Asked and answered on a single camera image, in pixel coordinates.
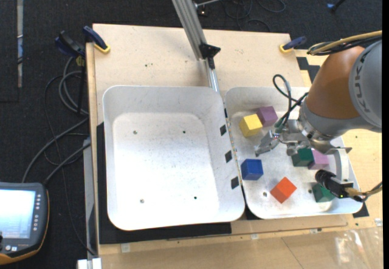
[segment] black carpet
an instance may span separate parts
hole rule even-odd
[[[238,21],[231,16],[236,16],[237,7],[238,15],[243,14],[239,0],[209,5],[208,16],[200,18],[203,28],[289,33],[292,39],[305,36],[307,42],[302,48],[382,30],[382,0],[346,0],[335,13],[327,4],[335,4],[338,0],[243,1],[250,13]],[[96,22],[181,26],[171,0],[24,0],[23,88],[19,90],[18,103],[0,104],[0,180],[20,182],[33,156],[52,138],[45,116],[44,92],[47,82],[62,74],[67,61],[67,57],[56,49],[55,37],[66,30],[71,37],[82,41],[82,27]],[[70,82],[69,88],[76,97],[77,80]],[[46,103],[54,132],[59,134],[82,118],[62,105],[57,89],[58,80],[49,87]],[[75,132],[88,133],[88,126]],[[85,138],[73,135],[60,140],[62,160],[79,148]],[[52,161],[59,161],[55,145],[47,154]],[[53,168],[42,156],[27,181],[41,182]],[[85,240],[82,160],[65,167],[64,177],[72,220]],[[75,268],[77,260],[86,258],[86,250],[71,225],[61,172],[53,177],[48,189],[51,216],[47,239],[36,256],[18,264],[20,269]]]
[[[0,102],[18,100],[17,0],[0,0]]]

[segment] white tray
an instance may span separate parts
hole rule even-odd
[[[225,158],[232,145],[220,94],[209,87],[113,86],[103,113],[108,216],[117,228],[241,217],[244,198],[235,161]]]
[[[300,98],[307,88],[292,88],[292,97]],[[246,115],[255,114],[259,107],[273,106],[278,117],[286,112],[287,98],[273,87],[236,87],[225,95],[225,106],[231,124],[231,133],[236,149],[238,163],[245,159],[260,159],[264,175],[256,181],[242,180],[246,203],[251,212],[262,219],[284,217],[317,216],[324,214],[345,214],[358,212],[362,203],[353,199],[335,198],[330,202],[317,203],[312,192],[316,184],[315,173],[307,167],[294,167],[292,159],[286,154],[286,145],[279,144],[274,150],[255,157],[254,146],[258,145],[270,127],[262,128],[259,134],[245,138],[239,128],[239,122]],[[298,117],[298,106],[290,119]],[[344,147],[342,138],[332,141],[334,146]],[[336,173],[335,158],[329,155],[329,166],[325,169]],[[271,189],[287,177],[297,190],[282,204],[271,194]],[[353,169],[349,162],[349,181],[359,189]]]

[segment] wooden cube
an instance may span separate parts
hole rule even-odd
[[[239,127],[243,133],[243,136],[249,137],[256,135],[262,128],[262,123],[257,114],[248,115],[242,118],[239,123]]]
[[[272,126],[277,122],[278,117],[273,106],[261,107],[256,112],[263,126]]]
[[[295,155],[292,155],[294,166],[309,166],[314,161],[311,148],[301,148]]]
[[[312,149],[312,154],[314,156],[314,161],[308,165],[308,169],[323,169],[329,165],[328,156],[322,154],[321,152]]]
[[[316,184],[312,188],[312,190],[314,192],[316,202],[329,202],[335,197],[328,189],[324,188],[321,184]]]
[[[258,159],[245,159],[241,165],[242,179],[258,180],[263,175],[262,161]]]
[[[278,202],[284,203],[296,189],[297,187],[289,179],[287,179],[287,177],[284,177],[277,185],[275,185],[270,193],[277,199]]]

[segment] wooden table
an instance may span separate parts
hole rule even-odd
[[[103,122],[102,96],[113,85],[207,86],[204,65],[195,59],[183,29],[94,24],[93,29],[111,46],[104,55],[87,44],[89,112],[94,184],[97,190],[96,126]],[[221,95],[235,86],[273,86],[272,77],[282,74],[292,87],[309,86],[308,74],[300,71],[296,56],[279,51],[288,34],[204,30],[209,44],[221,48],[215,57]],[[321,65],[324,57],[310,56],[310,64]],[[363,130],[343,137],[361,190],[382,180],[382,137]],[[95,204],[98,206],[97,193]],[[300,268],[285,237],[315,232],[338,233],[376,227],[382,220],[382,193],[367,201],[369,216],[352,214],[296,217],[232,222],[228,236],[180,240],[155,240],[127,244],[98,244],[103,268]]]

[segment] blue cube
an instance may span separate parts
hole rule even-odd
[[[263,175],[262,161],[257,159],[245,159],[241,165],[242,179],[258,180]]]

